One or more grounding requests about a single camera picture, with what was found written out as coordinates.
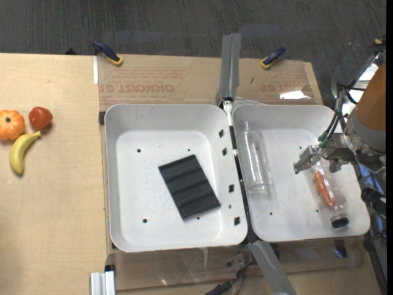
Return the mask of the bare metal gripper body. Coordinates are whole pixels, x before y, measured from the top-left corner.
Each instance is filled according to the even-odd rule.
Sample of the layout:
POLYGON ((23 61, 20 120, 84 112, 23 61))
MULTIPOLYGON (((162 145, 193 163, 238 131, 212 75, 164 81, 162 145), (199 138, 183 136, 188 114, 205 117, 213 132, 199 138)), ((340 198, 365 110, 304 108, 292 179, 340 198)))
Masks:
POLYGON ((358 164, 372 173, 384 172, 384 153, 371 147, 355 134, 334 133, 321 156, 327 160, 339 160, 341 166, 358 164))

